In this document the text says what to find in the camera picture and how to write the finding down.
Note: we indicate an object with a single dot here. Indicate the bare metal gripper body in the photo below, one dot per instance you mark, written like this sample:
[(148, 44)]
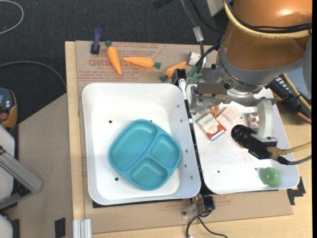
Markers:
[(213, 89)]

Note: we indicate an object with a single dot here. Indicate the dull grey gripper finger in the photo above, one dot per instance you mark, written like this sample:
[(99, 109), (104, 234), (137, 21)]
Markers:
[(201, 106), (192, 93)]

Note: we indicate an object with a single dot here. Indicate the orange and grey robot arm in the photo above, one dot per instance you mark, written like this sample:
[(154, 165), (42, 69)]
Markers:
[(262, 33)]

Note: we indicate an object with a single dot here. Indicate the orange pretzel biscuit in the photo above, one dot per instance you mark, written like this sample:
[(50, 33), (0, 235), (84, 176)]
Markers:
[(214, 111)]

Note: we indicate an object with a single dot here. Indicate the thin black and white rod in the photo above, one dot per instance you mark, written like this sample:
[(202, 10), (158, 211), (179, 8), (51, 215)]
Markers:
[(191, 123)]

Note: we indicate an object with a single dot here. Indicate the white and red carton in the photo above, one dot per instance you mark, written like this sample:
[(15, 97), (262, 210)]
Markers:
[(211, 128)]

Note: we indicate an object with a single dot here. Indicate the pink and white packet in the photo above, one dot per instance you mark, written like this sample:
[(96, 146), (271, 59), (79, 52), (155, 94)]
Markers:
[(227, 118)]

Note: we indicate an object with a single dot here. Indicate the orange toy carrot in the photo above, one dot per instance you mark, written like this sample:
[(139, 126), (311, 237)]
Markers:
[(173, 70), (114, 57), (138, 62)]

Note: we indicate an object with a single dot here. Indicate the small white can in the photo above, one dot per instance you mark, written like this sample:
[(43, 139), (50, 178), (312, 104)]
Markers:
[(194, 58)]

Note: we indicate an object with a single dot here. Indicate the red and white can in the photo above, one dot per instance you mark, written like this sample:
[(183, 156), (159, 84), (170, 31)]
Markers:
[(253, 120)]

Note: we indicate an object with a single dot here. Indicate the white plastic tray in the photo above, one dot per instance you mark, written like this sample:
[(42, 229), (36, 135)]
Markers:
[(230, 165), (104, 100)]

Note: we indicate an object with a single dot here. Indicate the blue divided plate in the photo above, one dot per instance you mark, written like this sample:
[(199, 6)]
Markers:
[(138, 147)]

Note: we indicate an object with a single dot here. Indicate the brown cardboard board red print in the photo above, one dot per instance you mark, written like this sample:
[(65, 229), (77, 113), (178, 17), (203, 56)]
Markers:
[(138, 219)]

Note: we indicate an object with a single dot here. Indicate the black cylinder on white bracket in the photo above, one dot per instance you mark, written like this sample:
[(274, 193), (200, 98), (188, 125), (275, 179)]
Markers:
[(255, 140)]

